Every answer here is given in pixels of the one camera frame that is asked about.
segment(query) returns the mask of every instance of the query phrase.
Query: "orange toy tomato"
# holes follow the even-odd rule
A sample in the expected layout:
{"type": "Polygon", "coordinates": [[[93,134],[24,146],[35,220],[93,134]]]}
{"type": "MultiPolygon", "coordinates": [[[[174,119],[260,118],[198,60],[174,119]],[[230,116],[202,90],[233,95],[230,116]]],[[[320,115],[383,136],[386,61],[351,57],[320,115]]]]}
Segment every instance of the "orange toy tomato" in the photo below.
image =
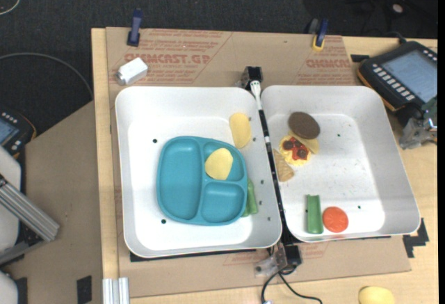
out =
{"type": "Polygon", "coordinates": [[[342,232],[348,228],[348,215],[339,207],[328,207],[323,212],[323,224],[331,232],[342,232]]]}

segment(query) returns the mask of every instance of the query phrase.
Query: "black clip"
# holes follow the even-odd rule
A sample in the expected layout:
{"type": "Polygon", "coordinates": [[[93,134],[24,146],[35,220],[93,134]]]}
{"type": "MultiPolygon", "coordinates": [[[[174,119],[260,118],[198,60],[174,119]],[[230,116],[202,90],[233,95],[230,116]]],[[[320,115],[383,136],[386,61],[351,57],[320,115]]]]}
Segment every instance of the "black clip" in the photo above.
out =
{"type": "Polygon", "coordinates": [[[314,41],[312,42],[312,49],[314,51],[322,51],[325,46],[325,36],[327,33],[327,19],[323,18],[318,27],[318,32],[314,36],[314,41]]]}
{"type": "Polygon", "coordinates": [[[253,80],[257,80],[260,83],[263,81],[261,67],[245,67],[243,75],[241,75],[240,87],[250,91],[250,82],[253,80]]]}
{"type": "Polygon", "coordinates": [[[142,10],[137,8],[133,11],[133,19],[131,20],[131,31],[128,32],[127,44],[132,47],[139,45],[139,28],[142,22],[142,10]]]}

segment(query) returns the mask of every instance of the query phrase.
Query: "teal divided plate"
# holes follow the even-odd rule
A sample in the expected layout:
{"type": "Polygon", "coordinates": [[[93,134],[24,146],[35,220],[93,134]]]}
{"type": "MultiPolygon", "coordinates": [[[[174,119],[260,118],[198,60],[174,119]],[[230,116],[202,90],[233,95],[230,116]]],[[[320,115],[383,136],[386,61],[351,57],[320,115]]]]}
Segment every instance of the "teal divided plate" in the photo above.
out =
{"type": "Polygon", "coordinates": [[[177,221],[197,225],[228,225],[244,212],[248,177],[242,154],[232,145],[194,136],[169,140],[161,150],[156,196],[163,213],[177,221]],[[204,162],[226,148],[234,158],[226,180],[208,176],[204,162]]]}

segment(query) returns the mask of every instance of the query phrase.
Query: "wooden table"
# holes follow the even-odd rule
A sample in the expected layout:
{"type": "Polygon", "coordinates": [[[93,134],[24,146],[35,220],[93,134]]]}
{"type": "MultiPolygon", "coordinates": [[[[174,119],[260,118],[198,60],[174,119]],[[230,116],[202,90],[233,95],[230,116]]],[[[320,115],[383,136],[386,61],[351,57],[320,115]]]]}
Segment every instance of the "wooden table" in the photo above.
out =
{"type": "MultiPolygon", "coordinates": [[[[92,30],[92,62],[95,85],[95,115],[97,130],[97,163],[99,180],[99,205],[102,238],[102,270],[104,278],[119,278],[118,247],[115,222],[115,199],[113,190],[113,162],[110,135],[110,103],[108,98],[108,71],[106,52],[106,30],[92,30]]],[[[377,55],[393,49],[395,38],[344,37],[348,55],[377,55]]],[[[419,40],[428,47],[437,47],[436,40],[419,40]]],[[[401,127],[391,120],[396,136],[401,127]]],[[[377,285],[390,289],[397,303],[438,303],[439,265],[437,236],[437,146],[427,143],[413,150],[401,150],[400,155],[406,167],[416,201],[428,231],[429,242],[414,249],[410,272],[371,275],[356,278],[322,280],[293,283],[301,294],[317,296],[323,303],[358,303],[358,292],[362,287],[377,285]]],[[[203,291],[192,294],[175,294],[147,298],[135,298],[133,304],[226,304],[260,303],[261,287],[203,291]]],[[[266,298],[280,303],[314,303],[296,298],[285,285],[271,285],[266,298]]]]}

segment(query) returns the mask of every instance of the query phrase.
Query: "dark carpet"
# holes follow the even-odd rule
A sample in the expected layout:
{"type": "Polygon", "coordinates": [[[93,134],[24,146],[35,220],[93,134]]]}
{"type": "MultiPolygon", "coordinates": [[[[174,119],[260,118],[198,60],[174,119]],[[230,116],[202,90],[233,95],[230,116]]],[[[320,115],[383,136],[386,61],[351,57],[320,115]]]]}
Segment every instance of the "dark carpet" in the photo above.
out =
{"type": "Polygon", "coordinates": [[[129,26],[133,9],[142,27],[304,33],[312,18],[328,18],[328,33],[437,38],[437,0],[410,0],[404,15],[388,13],[390,0],[0,0],[0,104],[23,113],[44,132],[90,100],[90,30],[129,26]]]}

